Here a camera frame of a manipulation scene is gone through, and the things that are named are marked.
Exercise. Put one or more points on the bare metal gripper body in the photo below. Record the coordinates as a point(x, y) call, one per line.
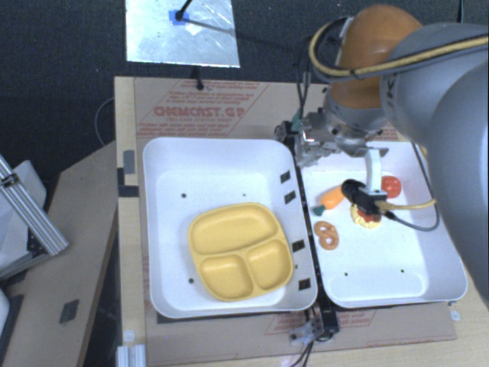
point(324, 128)

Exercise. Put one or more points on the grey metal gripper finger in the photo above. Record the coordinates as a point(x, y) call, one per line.
point(328, 154)
point(305, 158)

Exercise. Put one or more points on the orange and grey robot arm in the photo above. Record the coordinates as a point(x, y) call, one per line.
point(451, 128)

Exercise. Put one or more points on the orange carrot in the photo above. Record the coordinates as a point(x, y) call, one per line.
point(332, 198)

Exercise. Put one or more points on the red tomato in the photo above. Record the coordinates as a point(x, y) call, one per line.
point(392, 186)

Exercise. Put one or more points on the yellow and red toy pastry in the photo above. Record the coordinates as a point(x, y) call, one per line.
point(363, 222)

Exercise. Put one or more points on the brown pretzel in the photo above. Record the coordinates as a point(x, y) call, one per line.
point(326, 237)

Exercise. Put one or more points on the brown cardboard board red print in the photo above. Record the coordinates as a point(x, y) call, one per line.
point(229, 105)

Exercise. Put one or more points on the white plastic tray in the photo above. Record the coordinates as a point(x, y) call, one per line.
point(214, 174)
point(382, 258)

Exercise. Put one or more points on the yellow divided plate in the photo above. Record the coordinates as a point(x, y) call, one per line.
point(237, 243)

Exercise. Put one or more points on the black cylinder on white bracket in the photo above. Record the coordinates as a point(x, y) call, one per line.
point(363, 197)

